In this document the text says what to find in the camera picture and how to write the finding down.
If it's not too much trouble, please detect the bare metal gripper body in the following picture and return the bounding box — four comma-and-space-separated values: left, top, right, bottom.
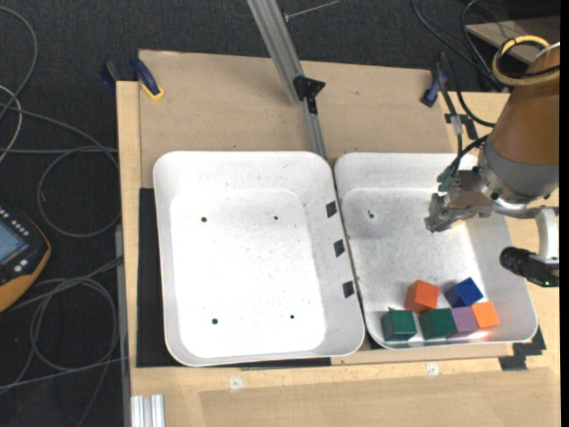
437, 166, 508, 222

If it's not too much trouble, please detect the white plastic tray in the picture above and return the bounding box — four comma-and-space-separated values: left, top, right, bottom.
152, 149, 367, 368
333, 151, 540, 351

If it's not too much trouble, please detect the blue cube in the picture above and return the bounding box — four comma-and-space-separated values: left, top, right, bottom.
444, 276, 485, 309

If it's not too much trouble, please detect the large orange cube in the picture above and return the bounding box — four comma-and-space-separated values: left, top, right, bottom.
404, 279, 441, 316

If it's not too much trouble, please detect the small orange cube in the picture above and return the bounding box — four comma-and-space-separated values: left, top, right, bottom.
470, 301, 501, 330

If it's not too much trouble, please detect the purple cube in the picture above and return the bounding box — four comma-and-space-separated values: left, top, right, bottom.
450, 306, 480, 334

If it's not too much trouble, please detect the green cube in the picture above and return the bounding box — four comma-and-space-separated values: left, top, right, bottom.
380, 307, 419, 343
418, 308, 458, 342

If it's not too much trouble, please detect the black cylinder on white bracket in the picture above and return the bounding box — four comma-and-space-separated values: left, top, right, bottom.
492, 196, 561, 289

